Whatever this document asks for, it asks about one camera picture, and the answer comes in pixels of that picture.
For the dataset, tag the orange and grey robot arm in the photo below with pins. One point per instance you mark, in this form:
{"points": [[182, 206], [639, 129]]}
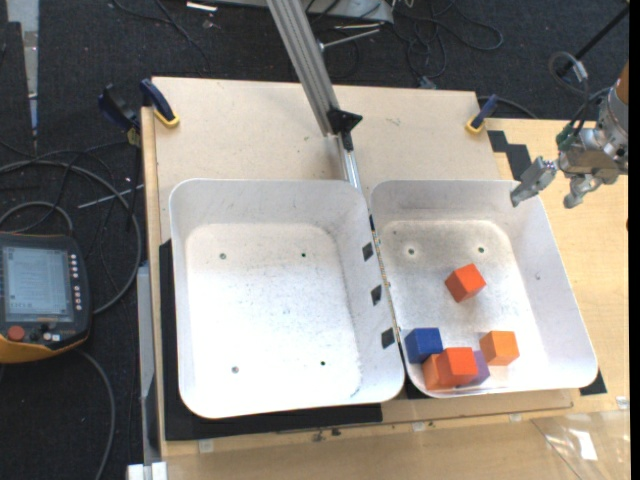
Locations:
{"points": [[622, 90]]}

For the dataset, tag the pale wood board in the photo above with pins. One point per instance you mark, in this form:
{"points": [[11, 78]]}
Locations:
{"points": [[250, 133]]}

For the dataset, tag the orange cube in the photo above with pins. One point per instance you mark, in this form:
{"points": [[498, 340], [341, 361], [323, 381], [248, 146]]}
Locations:
{"points": [[499, 348], [430, 373]]}

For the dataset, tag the white plastic tray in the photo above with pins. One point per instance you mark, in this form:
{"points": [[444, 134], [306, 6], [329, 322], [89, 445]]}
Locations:
{"points": [[500, 238], [270, 308]]}

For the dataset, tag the blue cube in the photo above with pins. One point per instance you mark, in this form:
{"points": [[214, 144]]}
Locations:
{"points": [[422, 344]]}

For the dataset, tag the red-orange cube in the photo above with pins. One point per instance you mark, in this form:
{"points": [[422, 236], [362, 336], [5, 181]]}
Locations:
{"points": [[465, 283], [457, 367]]}

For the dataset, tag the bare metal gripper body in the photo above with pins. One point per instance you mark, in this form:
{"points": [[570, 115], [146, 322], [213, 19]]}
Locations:
{"points": [[595, 160]]}

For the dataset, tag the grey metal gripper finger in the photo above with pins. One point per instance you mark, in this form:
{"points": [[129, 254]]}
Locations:
{"points": [[580, 188], [532, 180]]}

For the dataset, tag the thin black and white rod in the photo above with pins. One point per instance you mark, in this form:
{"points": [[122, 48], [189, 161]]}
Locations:
{"points": [[386, 280]]}

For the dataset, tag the purple cube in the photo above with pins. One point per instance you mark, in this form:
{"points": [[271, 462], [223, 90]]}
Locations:
{"points": [[483, 368]]}

